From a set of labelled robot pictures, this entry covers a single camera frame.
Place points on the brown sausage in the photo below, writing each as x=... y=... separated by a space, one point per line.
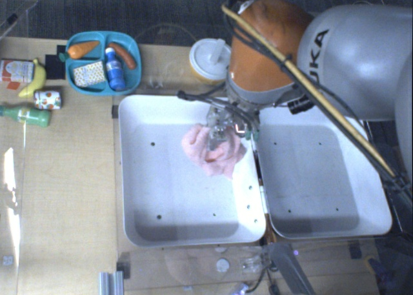
x=124 y=55

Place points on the yellow cup with white lid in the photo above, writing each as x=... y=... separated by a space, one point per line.
x=206 y=58

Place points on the black cylinder on white bracket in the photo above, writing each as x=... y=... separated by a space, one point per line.
x=300 y=105

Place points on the blue divided plate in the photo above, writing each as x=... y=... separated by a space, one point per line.
x=96 y=88

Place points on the orange and white carton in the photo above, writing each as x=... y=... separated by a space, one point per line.
x=16 y=71

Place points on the green bottle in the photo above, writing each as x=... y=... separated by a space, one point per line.
x=32 y=117

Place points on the clear plastic bottle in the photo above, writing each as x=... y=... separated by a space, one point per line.
x=253 y=263

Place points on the blue bottle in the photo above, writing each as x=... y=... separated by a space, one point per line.
x=114 y=71

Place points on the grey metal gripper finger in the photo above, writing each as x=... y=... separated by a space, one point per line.
x=222 y=137
x=212 y=141

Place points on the orange carrot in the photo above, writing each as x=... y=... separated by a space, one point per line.
x=82 y=49

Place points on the yellow banana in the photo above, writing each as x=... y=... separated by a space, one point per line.
x=38 y=79

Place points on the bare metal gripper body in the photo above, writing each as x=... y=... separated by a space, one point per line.
x=222 y=116

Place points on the thin black and white rod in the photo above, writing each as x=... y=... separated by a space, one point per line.
x=262 y=190

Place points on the white can with orange print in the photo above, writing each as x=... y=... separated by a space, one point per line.
x=47 y=100

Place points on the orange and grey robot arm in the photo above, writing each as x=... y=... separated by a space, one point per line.
x=351 y=61

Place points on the white plastic tray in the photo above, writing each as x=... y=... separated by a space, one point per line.
x=167 y=177
x=316 y=184

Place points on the pink cloth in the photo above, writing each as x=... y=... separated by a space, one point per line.
x=222 y=161

